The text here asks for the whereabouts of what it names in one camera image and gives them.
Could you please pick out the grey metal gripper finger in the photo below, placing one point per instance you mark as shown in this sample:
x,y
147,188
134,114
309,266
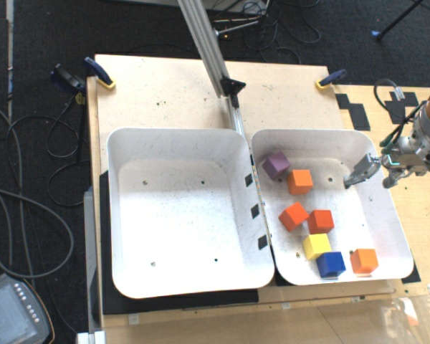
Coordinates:
x,y
362,170
394,177

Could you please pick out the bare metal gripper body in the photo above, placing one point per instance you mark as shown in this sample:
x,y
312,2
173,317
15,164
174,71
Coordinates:
x,y
414,154

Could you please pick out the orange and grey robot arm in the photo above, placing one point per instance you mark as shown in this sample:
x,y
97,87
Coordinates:
x,y
428,120

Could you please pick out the white plastic tray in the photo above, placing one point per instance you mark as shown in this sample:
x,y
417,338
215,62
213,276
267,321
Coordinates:
x,y
179,220
365,220

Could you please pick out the dark orange cube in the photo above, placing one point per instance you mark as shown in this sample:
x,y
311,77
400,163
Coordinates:
x,y
320,221
293,216

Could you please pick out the purple cube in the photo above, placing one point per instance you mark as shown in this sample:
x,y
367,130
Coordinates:
x,y
276,165

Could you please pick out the yellow cube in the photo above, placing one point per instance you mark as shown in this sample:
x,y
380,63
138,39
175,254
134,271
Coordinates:
x,y
316,246

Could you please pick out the blue cube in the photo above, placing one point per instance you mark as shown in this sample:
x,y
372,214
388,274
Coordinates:
x,y
330,264

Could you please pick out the pale wood board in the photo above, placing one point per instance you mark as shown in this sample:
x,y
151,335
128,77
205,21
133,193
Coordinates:
x,y
165,95

